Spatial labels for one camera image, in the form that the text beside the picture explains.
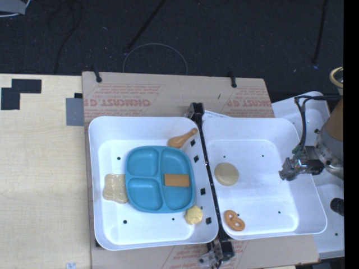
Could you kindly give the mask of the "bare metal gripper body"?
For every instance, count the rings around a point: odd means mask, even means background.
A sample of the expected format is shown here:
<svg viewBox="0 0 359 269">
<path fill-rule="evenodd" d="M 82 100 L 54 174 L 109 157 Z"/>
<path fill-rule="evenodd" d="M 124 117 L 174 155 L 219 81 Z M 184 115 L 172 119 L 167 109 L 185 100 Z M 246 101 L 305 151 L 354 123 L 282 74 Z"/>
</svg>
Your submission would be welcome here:
<svg viewBox="0 0 359 269">
<path fill-rule="evenodd" d="M 326 170 L 331 175 L 344 179 L 343 142 L 336 139 L 325 142 L 317 139 L 313 146 L 306 146 L 308 155 L 305 165 L 313 175 Z"/>
</svg>

